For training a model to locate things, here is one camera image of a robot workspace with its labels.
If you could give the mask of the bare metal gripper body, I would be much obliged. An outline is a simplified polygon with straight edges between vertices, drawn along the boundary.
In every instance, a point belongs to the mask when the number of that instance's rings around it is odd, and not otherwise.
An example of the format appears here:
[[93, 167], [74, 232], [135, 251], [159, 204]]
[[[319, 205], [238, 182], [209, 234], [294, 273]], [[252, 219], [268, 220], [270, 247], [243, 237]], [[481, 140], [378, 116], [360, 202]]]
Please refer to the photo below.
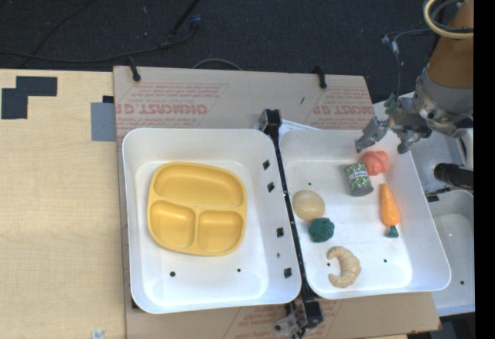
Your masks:
[[444, 109], [430, 97], [391, 97], [387, 100], [389, 127], [409, 138], [428, 138], [437, 132], [451, 138], [462, 138], [473, 129], [473, 117]]

